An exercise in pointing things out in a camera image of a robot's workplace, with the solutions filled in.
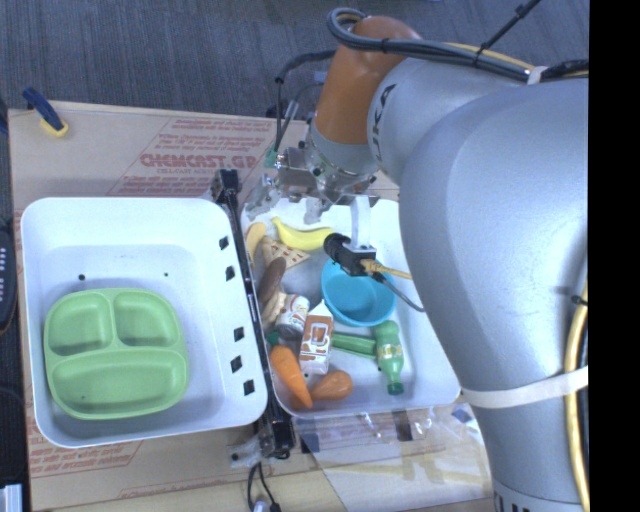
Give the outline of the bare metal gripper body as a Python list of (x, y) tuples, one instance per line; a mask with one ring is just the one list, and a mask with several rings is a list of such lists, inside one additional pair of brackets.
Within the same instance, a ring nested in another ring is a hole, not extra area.
[(292, 201), (318, 199), (322, 205), (347, 205), (366, 194), (375, 174), (356, 174), (330, 163), (318, 151), (289, 147), (275, 160), (276, 188)]

